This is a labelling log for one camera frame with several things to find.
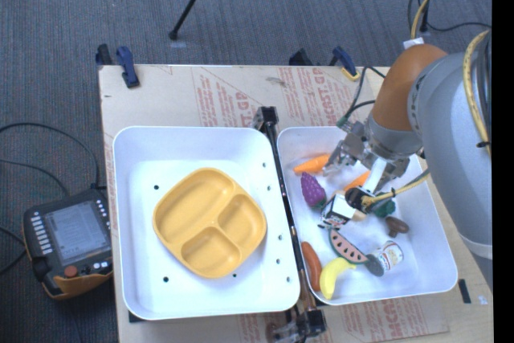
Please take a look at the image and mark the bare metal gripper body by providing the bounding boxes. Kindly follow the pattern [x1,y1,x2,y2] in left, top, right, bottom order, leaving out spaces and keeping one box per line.
[339,120,411,190]

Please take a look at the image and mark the orange carrot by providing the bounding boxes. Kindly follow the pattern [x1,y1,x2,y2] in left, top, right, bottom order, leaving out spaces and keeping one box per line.
[343,170,372,192]
[292,153,332,176]

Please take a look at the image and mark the purple grapes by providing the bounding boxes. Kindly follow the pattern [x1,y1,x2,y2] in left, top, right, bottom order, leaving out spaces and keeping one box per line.
[300,171,327,210]

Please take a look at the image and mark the white carton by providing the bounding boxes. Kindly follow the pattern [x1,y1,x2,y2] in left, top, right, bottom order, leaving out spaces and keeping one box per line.
[320,194,357,231]

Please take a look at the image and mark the green broccoli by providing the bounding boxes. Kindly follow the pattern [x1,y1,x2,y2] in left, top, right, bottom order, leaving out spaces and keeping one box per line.
[371,198,397,219]

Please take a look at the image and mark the brown mushroom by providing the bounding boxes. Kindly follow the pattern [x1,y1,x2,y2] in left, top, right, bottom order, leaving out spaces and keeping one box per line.
[385,215,410,239]

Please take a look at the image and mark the red watermelon slice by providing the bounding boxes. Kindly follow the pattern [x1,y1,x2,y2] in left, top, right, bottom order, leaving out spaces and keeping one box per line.
[328,227,369,265]

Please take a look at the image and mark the white can with orange label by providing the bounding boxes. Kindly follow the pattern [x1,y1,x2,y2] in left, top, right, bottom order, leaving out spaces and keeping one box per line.
[365,239,405,278]

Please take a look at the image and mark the orange-red sausage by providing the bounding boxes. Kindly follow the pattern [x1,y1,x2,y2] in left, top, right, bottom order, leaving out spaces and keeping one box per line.
[300,241,324,292]

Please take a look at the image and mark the yellow banana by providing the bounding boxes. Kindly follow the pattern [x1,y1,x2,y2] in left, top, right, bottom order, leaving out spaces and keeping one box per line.
[319,256,358,301]

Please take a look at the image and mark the white plastic tray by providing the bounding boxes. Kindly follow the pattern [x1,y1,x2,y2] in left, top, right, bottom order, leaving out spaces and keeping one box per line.
[275,125,459,307]
[112,125,302,321]

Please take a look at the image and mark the yellow divided plate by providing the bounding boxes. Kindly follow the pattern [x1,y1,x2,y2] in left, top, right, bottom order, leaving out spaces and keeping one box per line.
[152,166,268,280]

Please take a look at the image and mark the brown cardboard board red print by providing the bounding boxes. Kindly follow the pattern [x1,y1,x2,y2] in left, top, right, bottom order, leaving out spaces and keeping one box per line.
[98,63,451,343]

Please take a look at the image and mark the black cylinder on white bracket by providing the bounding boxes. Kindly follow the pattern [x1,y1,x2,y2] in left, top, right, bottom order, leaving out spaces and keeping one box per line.
[344,158,389,214]

